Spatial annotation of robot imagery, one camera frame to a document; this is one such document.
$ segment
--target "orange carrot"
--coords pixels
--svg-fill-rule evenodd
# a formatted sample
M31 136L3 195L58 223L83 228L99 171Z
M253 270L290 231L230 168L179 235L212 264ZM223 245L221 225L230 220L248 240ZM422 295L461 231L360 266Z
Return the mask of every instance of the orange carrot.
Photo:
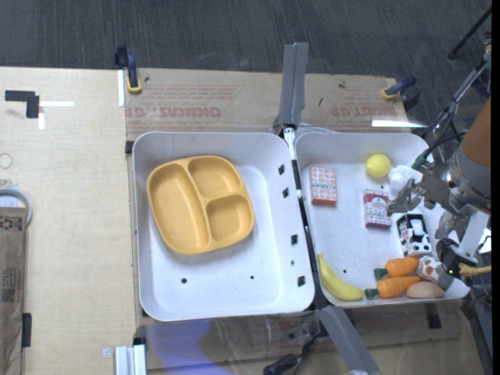
M381 279L377 282L376 289L365 289L365 296L368 299L372 299L377 295L382 298L395 297L420 280L421 278L418 275Z
M381 279L385 275L389 277L403 277L413 272L419 263L419 257L409 255L400 259L390 259L385 263L385 268L373 270L376 279Z

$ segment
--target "white tray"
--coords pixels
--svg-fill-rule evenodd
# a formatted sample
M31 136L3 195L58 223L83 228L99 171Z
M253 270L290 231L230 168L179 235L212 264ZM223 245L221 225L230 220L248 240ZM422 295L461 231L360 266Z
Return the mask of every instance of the white tray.
M268 133L151 132L135 141L132 155L139 293L148 315L161 321L196 320L296 313L310 306L313 278L290 154L282 139ZM159 236L146 181L158 165L193 155L221 155L236 166L252 201L255 226L230 247L180 255ZM292 235L297 235L295 244ZM301 277L305 283L299 286Z
M411 166L415 158L428 147L426 142L413 134L346 134L309 133L295 142L305 209L309 221L316 254L322 252L331 269L342 279L358 288L375 288L373 269L384 268L389 259L403 257L395 222L402 214L391 216L389 230L366 228L363 219L363 194L366 189L387 191L394 198L388 178L379 181L365 171L365 162L373 153L389 157L392 166ZM337 177L337 205L321 206L310 203L309 168L327 166L335 168ZM411 213L423 215L430 242L436 243L434 232L438 228L443 209L438 205L433 210L423 203ZM439 299L363 298L357 302L345 302L323 289L327 299L335 305L356 308L368 305L386 305L410 302L459 299L467 295L469 288L460 280Z

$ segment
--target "yellow ball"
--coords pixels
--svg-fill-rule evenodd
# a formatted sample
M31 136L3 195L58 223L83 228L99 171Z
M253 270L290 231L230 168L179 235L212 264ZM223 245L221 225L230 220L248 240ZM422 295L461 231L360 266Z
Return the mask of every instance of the yellow ball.
M391 160L384 154L373 154L366 160L366 172L372 177L385 177L391 170Z

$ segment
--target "blue clamp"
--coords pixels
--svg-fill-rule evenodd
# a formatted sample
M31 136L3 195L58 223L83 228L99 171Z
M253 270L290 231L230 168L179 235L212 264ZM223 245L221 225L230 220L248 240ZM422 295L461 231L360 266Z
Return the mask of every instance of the blue clamp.
M127 46L118 47L115 52L115 65L117 69L127 68L128 73L125 82L129 93L140 93L142 90L141 80L138 77L135 55L132 48Z
M391 100L392 98L396 97L398 93L402 93L406 89L410 88L411 86L414 86L416 84L416 78L415 77L408 77L406 79L403 79L399 81L397 84L394 86L386 87L380 91L380 96L384 100Z

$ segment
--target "small box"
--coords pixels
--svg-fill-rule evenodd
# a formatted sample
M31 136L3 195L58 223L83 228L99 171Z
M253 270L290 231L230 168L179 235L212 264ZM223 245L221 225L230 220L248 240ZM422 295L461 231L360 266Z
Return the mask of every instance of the small box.
M422 214L405 214L396 224L404 255L429 255L432 253L432 245Z
M389 229L391 218L388 216L389 194L384 191L366 190L362 198L365 211L365 227Z
M333 168L311 167L311 203L336 205L337 179Z

